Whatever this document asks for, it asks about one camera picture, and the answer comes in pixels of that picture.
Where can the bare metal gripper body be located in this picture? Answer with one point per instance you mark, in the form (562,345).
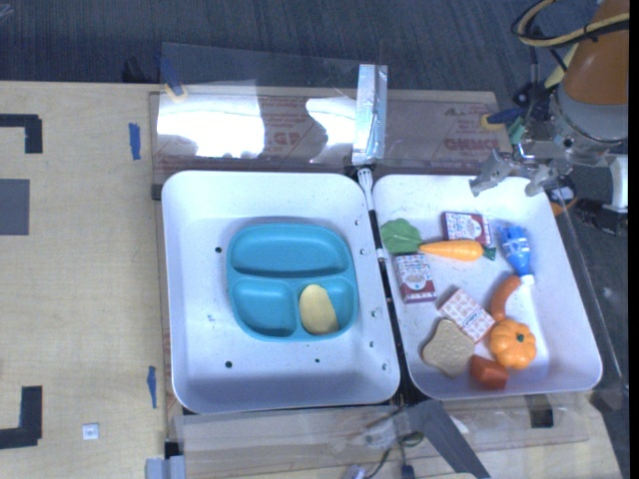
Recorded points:
(546,151)

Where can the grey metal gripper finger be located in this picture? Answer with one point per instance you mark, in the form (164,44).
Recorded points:
(543,177)
(491,173)

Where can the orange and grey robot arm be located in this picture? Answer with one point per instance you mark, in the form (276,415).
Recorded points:
(599,68)

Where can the red and white carton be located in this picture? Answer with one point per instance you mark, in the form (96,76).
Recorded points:
(414,277)
(464,227)

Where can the blue and white bottle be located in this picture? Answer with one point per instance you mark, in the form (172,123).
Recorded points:
(516,252)

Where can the orange carrot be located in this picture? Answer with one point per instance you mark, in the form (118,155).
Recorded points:
(454,250)

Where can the green lettuce leaf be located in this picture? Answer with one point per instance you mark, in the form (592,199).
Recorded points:
(399,237)

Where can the orange sausage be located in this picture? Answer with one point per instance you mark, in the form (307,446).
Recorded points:
(503,295)

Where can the white plastic tray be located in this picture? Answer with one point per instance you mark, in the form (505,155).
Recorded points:
(559,317)
(199,292)

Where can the orange and white carton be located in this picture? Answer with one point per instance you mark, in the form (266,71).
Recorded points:
(466,315)

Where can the orange pumpkin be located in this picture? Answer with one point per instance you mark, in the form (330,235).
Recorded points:
(514,344)

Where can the beige bread slice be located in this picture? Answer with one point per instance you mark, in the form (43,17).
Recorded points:
(448,348)

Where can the red tomato piece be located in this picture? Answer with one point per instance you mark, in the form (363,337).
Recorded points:
(488,372)

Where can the yellow potato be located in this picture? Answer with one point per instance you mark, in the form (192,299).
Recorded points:
(318,310)

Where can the blue divided plate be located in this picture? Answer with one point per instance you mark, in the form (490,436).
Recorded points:
(279,257)

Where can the black cylinder on white bracket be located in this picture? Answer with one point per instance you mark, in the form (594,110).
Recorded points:
(618,180)

